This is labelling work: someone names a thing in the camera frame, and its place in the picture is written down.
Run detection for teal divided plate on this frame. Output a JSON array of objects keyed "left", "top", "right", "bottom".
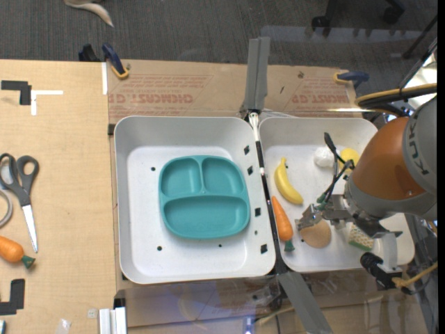
[{"left": 158, "top": 154, "right": 251, "bottom": 239}]

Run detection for black cylinder on white bracket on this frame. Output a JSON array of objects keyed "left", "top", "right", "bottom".
[{"left": 359, "top": 230, "right": 404, "bottom": 290}]

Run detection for grey handled scissors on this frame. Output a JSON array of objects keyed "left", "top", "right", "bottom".
[{"left": 0, "top": 153, "right": 40, "bottom": 254}]

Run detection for grey tape roll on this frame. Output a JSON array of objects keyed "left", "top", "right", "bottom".
[{"left": 0, "top": 189, "right": 14, "bottom": 228}]

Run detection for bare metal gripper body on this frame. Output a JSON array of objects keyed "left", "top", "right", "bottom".
[{"left": 320, "top": 194, "right": 353, "bottom": 228}]

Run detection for yellow and green patterned block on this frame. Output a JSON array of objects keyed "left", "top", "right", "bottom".
[{"left": 348, "top": 224, "right": 375, "bottom": 251}]

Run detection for brown cardboard board red print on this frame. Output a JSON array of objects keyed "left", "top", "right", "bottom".
[{"left": 106, "top": 59, "right": 418, "bottom": 328}]

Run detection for white crumpled lump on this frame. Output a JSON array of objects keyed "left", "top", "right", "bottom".
[{"left": 314, "top": 146, "right": 337, "bottom": 168}]

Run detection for brown round biscuit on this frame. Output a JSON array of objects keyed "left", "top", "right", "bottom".
[{"left": 300, "top": 219, "right": 332, "bottom": 249}]

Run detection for orange carrot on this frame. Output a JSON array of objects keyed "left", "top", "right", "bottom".
[
  {"left": 0, "top": 234, "right": 36, "bottom": 269},
  {"left": 270, "top": 196, "right": 296, "bottom": 253}
]

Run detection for yellow banana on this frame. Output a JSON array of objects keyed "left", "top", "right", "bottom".
[{"left": 273, "top": 157, "right": 304, "bottom": 205}]

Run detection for black office chair base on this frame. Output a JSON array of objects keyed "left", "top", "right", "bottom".
[{"left": 311, "top": 0, "right": 406, "bottom": 37}]

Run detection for yellow round toy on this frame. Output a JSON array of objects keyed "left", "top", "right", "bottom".
[{"left": 339, "top": 147, "right": 361, "bottom": 172}]

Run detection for white plastic tray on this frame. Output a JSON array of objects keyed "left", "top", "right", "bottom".
[
  {"left": 258, "top": 116, "right": 416, "bottom": 273},
  {"left": 113, "top": 116, "right": 277, "bottom": 285}
]

